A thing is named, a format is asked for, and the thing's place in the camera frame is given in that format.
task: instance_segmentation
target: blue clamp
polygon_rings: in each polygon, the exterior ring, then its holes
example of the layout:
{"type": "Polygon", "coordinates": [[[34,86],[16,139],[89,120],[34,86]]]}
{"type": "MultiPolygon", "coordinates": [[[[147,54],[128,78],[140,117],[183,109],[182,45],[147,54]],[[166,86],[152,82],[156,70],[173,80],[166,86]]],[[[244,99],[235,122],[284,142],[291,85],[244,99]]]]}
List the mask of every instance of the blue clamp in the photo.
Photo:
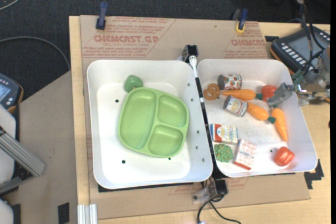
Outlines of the blue clamp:
{"type": "Polygon", "coordinates": [[[246,19],[247,19],[247,9],[243,8],[240,14],[239,22],[237,22],[237,25],[236,25],[237,33],[242,34],[244,32],[246,19]]]}
{"type": "Polygon", "coordinates": [[[96,23],[96,29],[99,30],[104,30],[105,29],[105,16],[106,16],[106,12],[107,12],[107,3],[106,2],[102,2],[100,4],[100,11],[99,11],[99,18],[97,19],[97,23],[96,23]]]}

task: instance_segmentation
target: red and white box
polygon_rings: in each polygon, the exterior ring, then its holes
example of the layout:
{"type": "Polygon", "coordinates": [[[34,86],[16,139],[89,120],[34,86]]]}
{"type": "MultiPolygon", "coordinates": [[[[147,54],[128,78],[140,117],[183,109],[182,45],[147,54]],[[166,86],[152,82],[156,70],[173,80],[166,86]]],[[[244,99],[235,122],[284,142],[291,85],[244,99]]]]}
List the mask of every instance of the red and white box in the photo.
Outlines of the red and white box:
{"type": "Polygon", "coordinates": [[[234,164],[251,170],[257,146],[244,139],[239,139],[234,164]]]}

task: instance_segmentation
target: toy vegetable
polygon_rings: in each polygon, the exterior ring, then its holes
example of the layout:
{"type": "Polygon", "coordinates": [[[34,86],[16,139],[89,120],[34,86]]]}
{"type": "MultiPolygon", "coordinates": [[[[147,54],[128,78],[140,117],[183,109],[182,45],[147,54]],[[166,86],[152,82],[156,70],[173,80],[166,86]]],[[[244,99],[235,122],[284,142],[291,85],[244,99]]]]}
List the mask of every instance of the toy vegetable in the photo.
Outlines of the toy vegetable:
{"type": "Polygon", "coordinates": [[[225,96],[233,96],[241,100],[253,100],[257,94],[254,90],[250,89],[239,89],[239,90],[227,90],[222,92],[225,96]]]}
{"type": "Polygon", "coordinates": [[[263,100],[263,101],[267,102],[267,99],[273,97],[274,92],[276,90],[277,90],[277,87],[275,87],[273,85],[265,85],[261,89],[261,95],[258,94],[257,98],[259,98],[260,100],[263,100]]]}
{"type": "Polygon", "coordinates": [[[295,157],[295,154],[285,146],[279,148],[275,154],[274,161],[279,166],[289,164],[295,157]]]}
{"type": "Polygon", "coordinates": [[[270,123],[274,123],[276,121],[276,119],[273,117],[270,117],[268,112],[262,107],[256,104],[250,103],[250,102],[247,102],[247,103],[248,103],[247,111],[251,113],[258,120],[260,121],[268,120],[270,123]]]}
{"type": "Polygon", "coordinates": [[[284,141],[288,140],[286,120],[284,112],[279,108],[274,108],[272,110],[272,117],[276,119],[275,127],[277,128],[279,134],[284,141]]]}

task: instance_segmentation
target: white tray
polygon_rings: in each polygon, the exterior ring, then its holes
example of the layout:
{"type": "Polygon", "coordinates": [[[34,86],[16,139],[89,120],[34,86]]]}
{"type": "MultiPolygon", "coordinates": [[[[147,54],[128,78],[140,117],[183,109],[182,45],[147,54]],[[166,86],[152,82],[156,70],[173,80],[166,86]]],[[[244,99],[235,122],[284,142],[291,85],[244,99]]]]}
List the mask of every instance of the white tray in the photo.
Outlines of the white tray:
{"type": "MultiPolygon", "coordinates": [[[[287,67],[277,60],[226,60],[206,59],[198,66],[198,74],[203,90],[210,83],[217,83],[219,75],[240,74],[242,89],[252,89],[260,93],[266,84],[279,86],[282,82],[292,84],[287,67]]],[[[223,110],[226,97],[221,94],[214,101],[205,100],[209,124],[230,124],[238,128],[238,138],[243,138],[257,145],[254,164],[251,170],[243,169],[231,162],[216,162],[218,169],[228,177],[256,176],[267,174],[282,174],[306,172],[317,165],[317,156],[311,140],[301,107],[296,94],[279,107],[284,111],[288,129],[288,141],[280,138],[273,124],[259,121],[246,113],[243,117],[223,110]],[[276,150],[281,146],[288,147],[295,153],[295,158],[288,166],[278,166],[274,161],[276,150]]],[[[253,100],[253,103],[269,110],[267,103],[253,100]]]]}
{"type": "Polygon", "coordinates": [[[98,60],[87,70],[92,128],[93,173],[107,189],[201,182],[213,171],[202,108],[191,67],[181,61],[98,60]],[[170,93],[184,101],[190,119],[182,150],[157,158],[123,146],[117,127],[123,89],[129,75],[144,87],[170,93]]]}

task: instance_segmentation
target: electronic device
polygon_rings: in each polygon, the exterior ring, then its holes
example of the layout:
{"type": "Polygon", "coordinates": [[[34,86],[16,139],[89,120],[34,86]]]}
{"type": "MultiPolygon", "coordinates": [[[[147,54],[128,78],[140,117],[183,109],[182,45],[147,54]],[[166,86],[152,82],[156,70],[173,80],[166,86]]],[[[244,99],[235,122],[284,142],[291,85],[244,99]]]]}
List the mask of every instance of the electronic device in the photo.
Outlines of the electronic device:
{"type": "Polygon", "coordinates": [[[16,81],[0,73],[0,104],[12,113],[22,98],[22,87],[16,81]]]}
{"type": "MultiPolygon", "coordinates": [[[[326,49],[330,45],[330,35],[325,31],[313,26],[314,34],[317,41],[323,47],[320,48],[312,40],[313,55],[326,49]]],[[[290,36],[276,39],[270,46],[270,52],[274,58],[283,62],[292,74],[303,68],[309,61],[309,47],[307,34],[304,29],[290,36]]],[[[313,59],[310,69],[316,67],[318,59],[313,59]]]]}

